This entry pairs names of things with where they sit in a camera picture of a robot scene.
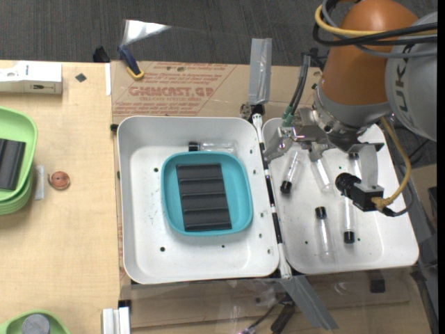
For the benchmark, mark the clear plastic bottle black cap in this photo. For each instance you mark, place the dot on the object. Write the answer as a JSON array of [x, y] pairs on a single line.
[[291, 172], [348, 221], [324, 231], [322, 176], [215, 147]]

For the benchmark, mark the teal plate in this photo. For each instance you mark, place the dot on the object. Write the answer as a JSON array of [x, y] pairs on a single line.
[[240, 186]]

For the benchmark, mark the green plate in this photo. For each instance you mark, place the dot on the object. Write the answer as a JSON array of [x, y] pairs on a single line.
[[59, 325], [29, 141]]

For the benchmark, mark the thin black and white rod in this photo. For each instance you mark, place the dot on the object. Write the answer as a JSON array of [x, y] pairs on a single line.
[[276, 221]]

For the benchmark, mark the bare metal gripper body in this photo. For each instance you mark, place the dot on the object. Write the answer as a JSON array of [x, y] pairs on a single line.
[[313, 127]]

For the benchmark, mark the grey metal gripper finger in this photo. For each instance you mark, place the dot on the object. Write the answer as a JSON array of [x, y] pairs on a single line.
[[280, 143], [318, 151]]

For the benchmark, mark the white plastic tray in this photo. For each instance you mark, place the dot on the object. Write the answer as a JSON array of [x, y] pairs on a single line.
[[146, 228], [379, 242]]

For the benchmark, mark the white carton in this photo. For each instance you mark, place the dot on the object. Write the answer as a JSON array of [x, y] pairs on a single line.
[[34, 75]]

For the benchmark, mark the brown cardboard board red print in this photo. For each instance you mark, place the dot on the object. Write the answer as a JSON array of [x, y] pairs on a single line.
[[215, 82]]

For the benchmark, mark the grey can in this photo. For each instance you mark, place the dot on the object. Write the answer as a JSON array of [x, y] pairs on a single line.
[[35, 324]]

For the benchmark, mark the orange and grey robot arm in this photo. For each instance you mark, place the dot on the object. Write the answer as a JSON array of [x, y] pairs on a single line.
[[361, 57]]

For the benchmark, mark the black cylinder on white bracket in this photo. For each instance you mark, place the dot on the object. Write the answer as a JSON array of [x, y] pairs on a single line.
[[365, 197]]

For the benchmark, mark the brown round disc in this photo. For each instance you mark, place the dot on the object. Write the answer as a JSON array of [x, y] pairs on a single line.
[[59, 180]]

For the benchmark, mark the small clear plastic tube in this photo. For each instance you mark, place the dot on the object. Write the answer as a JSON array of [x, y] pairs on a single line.
[[39, 183]]

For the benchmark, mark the black ribbed insert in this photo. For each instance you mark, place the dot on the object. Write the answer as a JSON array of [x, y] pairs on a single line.
[[10, 164], [203, 197]]

